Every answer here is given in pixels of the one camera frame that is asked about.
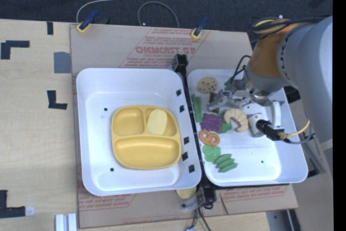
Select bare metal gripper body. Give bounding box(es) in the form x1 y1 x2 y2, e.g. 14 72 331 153
225 80 285 110

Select beige croissant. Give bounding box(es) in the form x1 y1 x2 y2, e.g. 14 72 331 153
223 108 249 133

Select beige chocolate chip biscuit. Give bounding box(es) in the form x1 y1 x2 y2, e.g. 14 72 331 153
197 77 218 95

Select long green bean pod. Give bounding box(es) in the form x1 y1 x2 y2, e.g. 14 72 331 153
190 94 204 124

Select small white can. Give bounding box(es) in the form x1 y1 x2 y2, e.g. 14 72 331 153
247 113 264 138

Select purple flat leaf toy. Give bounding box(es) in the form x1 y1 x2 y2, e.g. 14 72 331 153
199 113 224 133

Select green flat leaf toy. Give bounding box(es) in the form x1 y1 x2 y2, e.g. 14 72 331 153
216 111 234 135

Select orange pretzel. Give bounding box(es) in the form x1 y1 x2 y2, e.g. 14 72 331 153
198 129 221 148

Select green round lettuce toy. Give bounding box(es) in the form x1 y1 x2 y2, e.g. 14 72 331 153
202 144 222 163

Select white plastic tray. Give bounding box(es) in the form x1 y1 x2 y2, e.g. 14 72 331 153
187 69 309 188
76 67 202 196

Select green pea pods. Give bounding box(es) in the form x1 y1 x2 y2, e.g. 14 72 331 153
213 153 239 174

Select pale yellow oval toy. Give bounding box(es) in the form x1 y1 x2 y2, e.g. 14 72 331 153
146 108 169 136

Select yellow divided plate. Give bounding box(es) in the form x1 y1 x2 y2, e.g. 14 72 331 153
111 105 183 170

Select brown cardboard board red print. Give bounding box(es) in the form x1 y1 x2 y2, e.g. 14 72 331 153
69 23 299 229

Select black cylinder on white bracket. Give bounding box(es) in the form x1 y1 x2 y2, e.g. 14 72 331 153
255 101 286 142

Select black block with thin wires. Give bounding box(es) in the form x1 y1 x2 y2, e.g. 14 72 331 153
201 183 217 206
172 53 189 72

